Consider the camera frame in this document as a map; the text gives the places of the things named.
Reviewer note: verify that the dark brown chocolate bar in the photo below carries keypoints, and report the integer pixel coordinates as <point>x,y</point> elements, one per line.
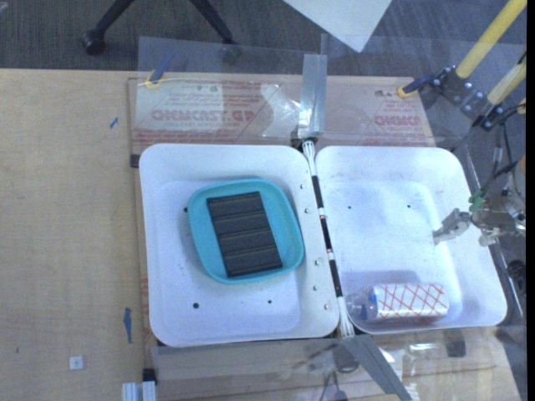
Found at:
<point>244,234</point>

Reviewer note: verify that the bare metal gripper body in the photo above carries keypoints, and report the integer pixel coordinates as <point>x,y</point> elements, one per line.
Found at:
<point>499,215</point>

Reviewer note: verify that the thin black and white rod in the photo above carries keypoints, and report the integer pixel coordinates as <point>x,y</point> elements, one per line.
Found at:
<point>319,199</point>

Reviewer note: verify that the blue plate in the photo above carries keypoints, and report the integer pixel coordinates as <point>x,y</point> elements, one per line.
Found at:
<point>198,228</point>

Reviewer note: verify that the white plastic tray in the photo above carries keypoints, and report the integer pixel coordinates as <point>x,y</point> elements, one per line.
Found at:
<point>384,240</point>
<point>175,307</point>

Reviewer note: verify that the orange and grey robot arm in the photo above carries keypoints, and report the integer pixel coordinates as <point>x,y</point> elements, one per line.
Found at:
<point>522,174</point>

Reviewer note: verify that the brown cardboard board red print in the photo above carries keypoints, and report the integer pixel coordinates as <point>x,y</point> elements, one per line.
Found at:
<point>355,111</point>

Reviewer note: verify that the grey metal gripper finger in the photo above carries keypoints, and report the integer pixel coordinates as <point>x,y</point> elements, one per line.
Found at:
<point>452,224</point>
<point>490,238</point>

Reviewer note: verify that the clear bottle red white label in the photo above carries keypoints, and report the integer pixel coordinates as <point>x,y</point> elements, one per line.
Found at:
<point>409,302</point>

